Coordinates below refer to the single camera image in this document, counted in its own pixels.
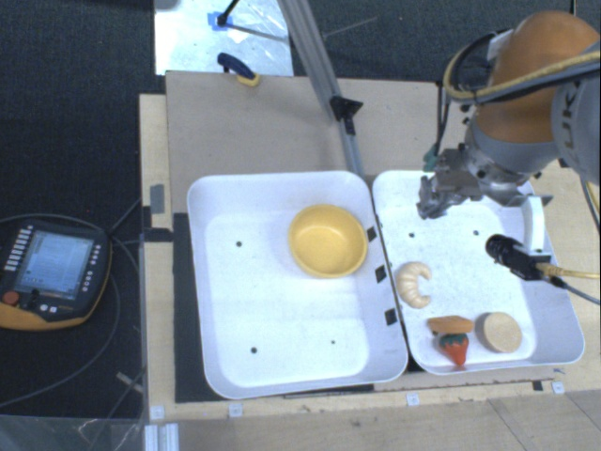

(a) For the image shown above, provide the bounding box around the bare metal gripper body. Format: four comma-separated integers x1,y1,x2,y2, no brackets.
432,144,532,206

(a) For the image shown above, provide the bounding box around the white plastic tray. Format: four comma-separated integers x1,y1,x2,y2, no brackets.
186,170,409,401
371,169,586,377

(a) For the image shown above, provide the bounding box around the cream croissant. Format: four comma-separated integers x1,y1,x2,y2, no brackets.
394,260,433,310

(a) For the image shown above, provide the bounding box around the yellow bowl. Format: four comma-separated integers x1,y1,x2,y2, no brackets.
287,204,369,280

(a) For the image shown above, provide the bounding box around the beige round bread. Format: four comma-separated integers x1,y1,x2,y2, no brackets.
474,311,524,354

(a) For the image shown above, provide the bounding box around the red strawberry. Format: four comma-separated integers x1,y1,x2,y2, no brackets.
438,332,470,366

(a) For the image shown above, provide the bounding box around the brown cardboard board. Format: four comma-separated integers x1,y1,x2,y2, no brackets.
163,70,572,406

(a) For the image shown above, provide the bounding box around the black cylinder on white bracket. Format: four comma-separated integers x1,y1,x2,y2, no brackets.
485,194,553,282

